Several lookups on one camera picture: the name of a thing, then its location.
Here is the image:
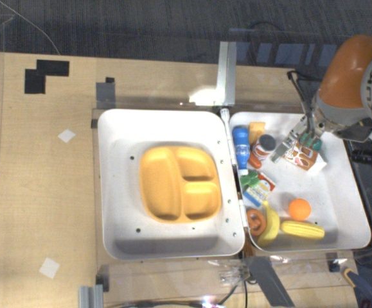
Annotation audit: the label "brown doughnut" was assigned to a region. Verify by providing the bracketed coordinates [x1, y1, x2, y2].
[245, 208, 267, 237]

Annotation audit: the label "red and white packet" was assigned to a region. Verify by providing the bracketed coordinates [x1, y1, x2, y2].
[256, 171, 277, 194]

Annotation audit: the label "white plastic tray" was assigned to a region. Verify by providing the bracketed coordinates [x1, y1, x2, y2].
[97, 108, 246, 261]
[229, 111, 372, 254]

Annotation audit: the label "blue plastic bottle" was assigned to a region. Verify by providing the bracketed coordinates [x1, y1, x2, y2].
[232, 126, 251, 176]

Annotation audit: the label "orange sausage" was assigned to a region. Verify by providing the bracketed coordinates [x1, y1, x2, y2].
[248, 154, 263, 170]

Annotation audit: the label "green broccoli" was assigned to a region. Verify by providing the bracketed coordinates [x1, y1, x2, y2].
[240, 169, 259, 189]

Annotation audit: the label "orange divided plate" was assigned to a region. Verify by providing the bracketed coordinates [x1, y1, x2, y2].
[139, 145, 223, 224]

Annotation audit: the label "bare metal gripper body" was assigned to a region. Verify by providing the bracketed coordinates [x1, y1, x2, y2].
[287, 113, 325, 148]

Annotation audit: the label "yellow banana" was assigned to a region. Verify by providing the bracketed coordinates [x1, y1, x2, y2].
[256, 200, 281, 248]

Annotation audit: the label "yellow corn cob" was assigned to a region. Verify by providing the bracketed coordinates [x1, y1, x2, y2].
[280, 219, 326, 241]

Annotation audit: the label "red can with grey lid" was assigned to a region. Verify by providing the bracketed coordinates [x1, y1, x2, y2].
[252, 134, 277, 162]

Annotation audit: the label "brown and white carton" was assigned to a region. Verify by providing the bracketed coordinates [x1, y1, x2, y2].
[281, 139, 328, 176]

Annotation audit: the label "orange ball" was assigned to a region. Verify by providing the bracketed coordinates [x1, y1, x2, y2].
[288, 198, 312, 222]

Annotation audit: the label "yellow cheese wedge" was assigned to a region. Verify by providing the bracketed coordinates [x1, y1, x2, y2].
[248, 121, 267, 146]

